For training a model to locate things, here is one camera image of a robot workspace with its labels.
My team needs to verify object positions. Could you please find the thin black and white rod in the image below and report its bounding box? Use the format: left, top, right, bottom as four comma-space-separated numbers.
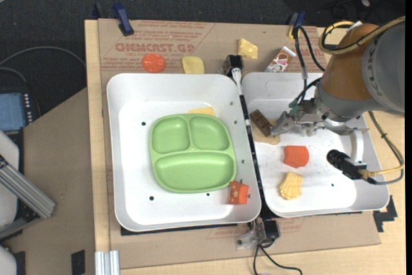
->
230, 68, 267, 220

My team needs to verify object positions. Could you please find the white plastic tray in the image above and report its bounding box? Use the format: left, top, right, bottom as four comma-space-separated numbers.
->
106, 73, 263, 232
240, 71, 391, 219

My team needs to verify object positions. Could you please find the orange round disc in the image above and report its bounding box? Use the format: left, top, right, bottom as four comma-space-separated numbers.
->
141, 53, 167, 73

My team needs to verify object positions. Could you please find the yellow cheese wedge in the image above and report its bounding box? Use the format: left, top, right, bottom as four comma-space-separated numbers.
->
236, 37, 259, 60

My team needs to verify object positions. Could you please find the brown chocolate bar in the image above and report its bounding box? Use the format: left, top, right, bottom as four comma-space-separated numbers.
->
249, 109, 273, 137

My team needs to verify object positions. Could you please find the yellow ridged chip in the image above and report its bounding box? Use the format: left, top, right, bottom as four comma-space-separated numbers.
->
278, 171, 304, 201

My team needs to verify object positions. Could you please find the black cylinder on white bracket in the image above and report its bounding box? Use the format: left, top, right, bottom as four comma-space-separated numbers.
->
326, 128, 370, 181

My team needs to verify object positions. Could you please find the green divided plate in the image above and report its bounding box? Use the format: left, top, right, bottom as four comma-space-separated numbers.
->
148, 113, 238, 194

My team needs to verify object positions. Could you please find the pale yellow oval slice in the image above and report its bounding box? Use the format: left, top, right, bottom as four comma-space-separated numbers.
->
181, 55, 206, 75

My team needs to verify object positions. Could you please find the black block with thin wires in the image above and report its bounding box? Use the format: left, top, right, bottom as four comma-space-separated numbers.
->
225, 54, 245, 75
263, 218, 281, 241

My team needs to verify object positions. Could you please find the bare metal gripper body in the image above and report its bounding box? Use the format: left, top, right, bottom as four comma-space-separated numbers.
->
290, 99, 352, 137

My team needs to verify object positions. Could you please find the red box with yellow star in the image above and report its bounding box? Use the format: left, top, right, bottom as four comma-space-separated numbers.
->
227, 180, 250, 205

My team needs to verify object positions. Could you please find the white and brown carton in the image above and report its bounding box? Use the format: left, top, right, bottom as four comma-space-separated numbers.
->
264, 45, 297, 73

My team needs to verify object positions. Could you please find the yellow cheese slice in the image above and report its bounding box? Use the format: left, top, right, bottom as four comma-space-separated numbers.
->
187, 106, 217, 118

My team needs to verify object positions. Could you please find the orange carrot chunk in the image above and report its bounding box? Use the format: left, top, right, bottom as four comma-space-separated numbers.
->
283, 145, 310, 169

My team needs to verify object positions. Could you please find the brown cardboard board red print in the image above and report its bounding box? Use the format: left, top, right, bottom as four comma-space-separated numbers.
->
97, 18, 382, 270

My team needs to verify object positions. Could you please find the tan biscuit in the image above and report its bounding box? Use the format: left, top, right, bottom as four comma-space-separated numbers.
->
252, 120, 281, 146

